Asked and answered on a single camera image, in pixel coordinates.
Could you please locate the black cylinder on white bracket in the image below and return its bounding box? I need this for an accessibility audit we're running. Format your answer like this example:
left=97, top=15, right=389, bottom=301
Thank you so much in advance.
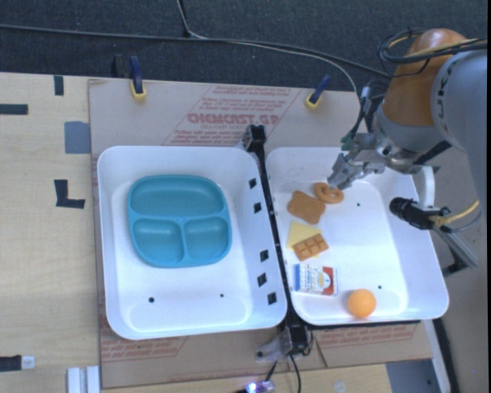
left=389, top=165, right=452, bottom=231

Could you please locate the white carton with print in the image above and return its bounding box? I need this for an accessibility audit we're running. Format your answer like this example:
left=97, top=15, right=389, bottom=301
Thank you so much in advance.
left=292, top=263, right=340, bottom=297

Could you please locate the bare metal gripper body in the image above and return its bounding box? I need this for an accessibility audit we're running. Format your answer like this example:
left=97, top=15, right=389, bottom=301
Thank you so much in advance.
left=345, top=132, right=415, bottom=177

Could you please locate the thin black rod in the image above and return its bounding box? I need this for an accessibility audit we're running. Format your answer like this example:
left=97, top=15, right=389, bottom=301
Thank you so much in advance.
left=254, top=147, right=299, bottom=332

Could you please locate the black block with thin wires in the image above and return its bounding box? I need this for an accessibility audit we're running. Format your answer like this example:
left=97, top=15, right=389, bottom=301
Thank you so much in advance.
left=243, top=124, right=268, bottom=153
left=255, top=324, right=314, bottom=360

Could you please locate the yellow toy cheese slice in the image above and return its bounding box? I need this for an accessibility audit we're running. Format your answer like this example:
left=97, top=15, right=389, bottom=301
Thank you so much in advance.
left=286, top=220, right=324, bottom=260

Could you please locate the orange toy pretzel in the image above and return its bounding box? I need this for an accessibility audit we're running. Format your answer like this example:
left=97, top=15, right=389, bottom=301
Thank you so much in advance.
left=313, top=182, right=345, bottom=205

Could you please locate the orange ball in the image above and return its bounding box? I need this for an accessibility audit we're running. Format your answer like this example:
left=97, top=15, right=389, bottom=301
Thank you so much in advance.
left=346, top=288, right=378, bottom=319

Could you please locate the brown cardboard board red print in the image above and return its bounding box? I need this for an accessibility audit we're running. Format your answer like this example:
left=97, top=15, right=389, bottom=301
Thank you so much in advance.
left=88, top=79, right=435, bottom=389

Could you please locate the brown toy bread slice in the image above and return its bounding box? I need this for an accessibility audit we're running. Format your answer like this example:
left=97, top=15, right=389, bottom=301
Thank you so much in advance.
left=286, top=190, right=327, bottom=226

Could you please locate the orange toy waffle biscuit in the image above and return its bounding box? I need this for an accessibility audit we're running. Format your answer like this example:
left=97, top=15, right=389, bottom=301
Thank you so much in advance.
left=291, top=235, right=330, bottom=262

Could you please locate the blue divided plate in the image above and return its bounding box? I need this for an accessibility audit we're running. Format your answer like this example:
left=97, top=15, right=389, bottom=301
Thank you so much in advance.
left=126, top=174, right=233, bottom=269

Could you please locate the white plastic tray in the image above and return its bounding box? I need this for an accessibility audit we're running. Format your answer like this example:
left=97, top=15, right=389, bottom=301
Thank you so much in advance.
left=97, top=145, right=289, bottom=341
left=265, top=146, right=450, bottom=327

